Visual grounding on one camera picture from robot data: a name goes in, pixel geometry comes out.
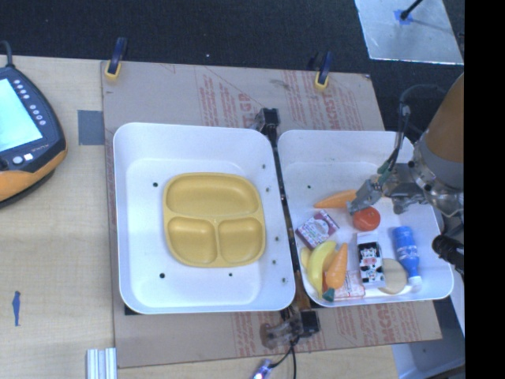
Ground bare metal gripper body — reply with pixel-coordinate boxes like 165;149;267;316
384;163;465;217

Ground red orange tomato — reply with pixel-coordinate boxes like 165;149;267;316
352;206;382;232

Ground blue bottle white cap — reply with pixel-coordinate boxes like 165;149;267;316
391;226;424;287

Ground white plastic tray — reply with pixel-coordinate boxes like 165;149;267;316
113;122;297;316
277;129;455;309

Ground pink carton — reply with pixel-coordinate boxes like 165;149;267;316
294;209;340;251

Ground white cow print carton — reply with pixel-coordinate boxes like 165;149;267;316
356;231;387;290

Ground orange carrot with green top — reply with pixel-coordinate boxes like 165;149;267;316
322;242;350;303

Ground beige round biscuit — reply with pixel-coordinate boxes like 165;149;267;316
377;257;409;296

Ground yellow banana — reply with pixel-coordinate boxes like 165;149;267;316
306;240;339;301

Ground pale orange packet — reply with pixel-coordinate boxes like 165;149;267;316
330;269;367;301

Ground yellow divided plate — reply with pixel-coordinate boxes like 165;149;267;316
162;172;267;268

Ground brown cardboard board red print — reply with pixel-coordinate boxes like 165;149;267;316
100;60;443;369

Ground black cylinder on white bracket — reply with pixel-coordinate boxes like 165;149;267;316
431;208;465;278

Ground black block with thin wires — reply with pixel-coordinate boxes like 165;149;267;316
299;310;321;336
254;107;282;134

